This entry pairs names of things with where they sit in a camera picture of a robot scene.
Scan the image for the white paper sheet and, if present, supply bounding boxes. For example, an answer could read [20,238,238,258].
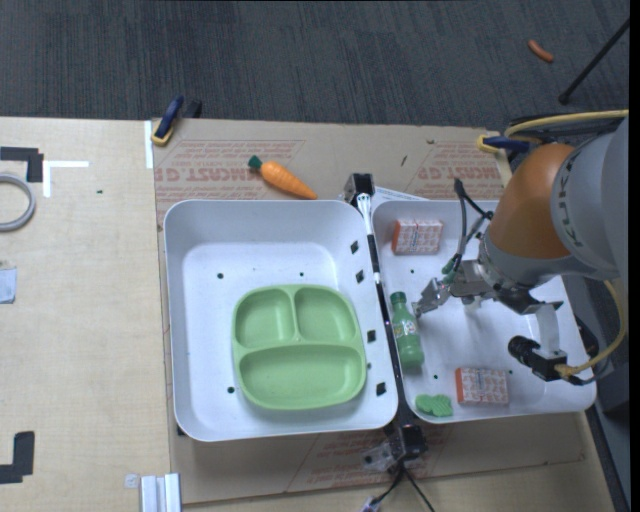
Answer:
[371,185,430,203]

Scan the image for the brown cardboard board red print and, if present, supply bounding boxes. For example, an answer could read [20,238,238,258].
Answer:
[151,118,589,506]

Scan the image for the orange and white carton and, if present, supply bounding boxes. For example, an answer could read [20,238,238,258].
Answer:
[454,367,511,407]
[390,218,445,256]

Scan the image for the green grapes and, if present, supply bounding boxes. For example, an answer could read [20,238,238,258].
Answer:
[414,393,455,419]

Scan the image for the orange sausage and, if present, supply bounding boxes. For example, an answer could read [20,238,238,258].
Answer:
[527,39,555,64]

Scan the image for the black block with thin wires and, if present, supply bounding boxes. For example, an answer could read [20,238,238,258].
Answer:
[362,423,429,472]
[343,172,376,204]

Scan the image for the white plastic tray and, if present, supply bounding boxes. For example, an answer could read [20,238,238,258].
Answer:
[163,199,400,444]
[371,199,598,425]

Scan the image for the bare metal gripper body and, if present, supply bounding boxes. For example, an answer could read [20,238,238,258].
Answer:
[446,258,503,306]

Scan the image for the black cylinder on white bracket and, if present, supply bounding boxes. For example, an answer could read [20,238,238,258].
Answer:
[507,301,569,383]

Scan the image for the orange carrot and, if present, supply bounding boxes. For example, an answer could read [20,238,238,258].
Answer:
[247,155,319,201]

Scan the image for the green bottle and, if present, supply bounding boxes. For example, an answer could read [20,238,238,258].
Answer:
[389,291,426,372]

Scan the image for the green divided plate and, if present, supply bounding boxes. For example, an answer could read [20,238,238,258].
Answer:
[231,283,369,413]

